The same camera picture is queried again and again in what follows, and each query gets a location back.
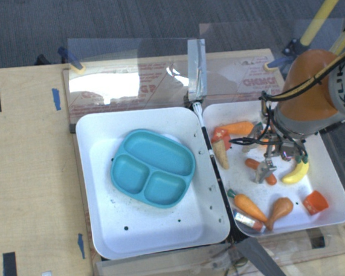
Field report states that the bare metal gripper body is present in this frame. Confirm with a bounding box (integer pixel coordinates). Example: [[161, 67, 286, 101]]
[[262, 131, 308, 164]]

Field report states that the orange sausage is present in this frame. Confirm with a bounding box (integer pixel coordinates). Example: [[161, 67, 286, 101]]
[[243, 155, 279, 188]]

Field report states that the yellow banana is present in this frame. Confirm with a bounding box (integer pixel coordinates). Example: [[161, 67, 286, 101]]
[[279, 155, 312, 186]]

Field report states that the red carton with star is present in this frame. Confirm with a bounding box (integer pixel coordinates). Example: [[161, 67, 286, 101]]
[[210, 126, 233, 153]]

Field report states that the orange carrot with green top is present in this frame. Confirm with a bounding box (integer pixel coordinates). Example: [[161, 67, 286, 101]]
[[227, 185, 269, 227]]

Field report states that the brown chicken drumstick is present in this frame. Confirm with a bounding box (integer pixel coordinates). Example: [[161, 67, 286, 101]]
[[262, 196, 297, 232]]

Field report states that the thin black and white rod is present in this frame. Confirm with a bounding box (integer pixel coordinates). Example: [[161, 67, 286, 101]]
[[192, 98, 235, 223]]

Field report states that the small red and white can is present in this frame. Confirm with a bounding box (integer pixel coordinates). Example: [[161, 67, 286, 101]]
[[232, 207, 266, 236]]

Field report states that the white plastic tray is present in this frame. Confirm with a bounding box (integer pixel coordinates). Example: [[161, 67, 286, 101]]
[[73, 101, 233, 263], [201, 91, 345, 243]]

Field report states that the orange cup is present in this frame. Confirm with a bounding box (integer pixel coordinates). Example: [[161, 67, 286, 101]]
[[301, 188, 330, 217]]

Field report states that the brown cardboard board red print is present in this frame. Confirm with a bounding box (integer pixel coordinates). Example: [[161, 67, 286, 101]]
[[62, 39, 345, 276]]

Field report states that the blue divided plate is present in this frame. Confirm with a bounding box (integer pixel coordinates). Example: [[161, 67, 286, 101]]
[[106, 123, 201, 214]]

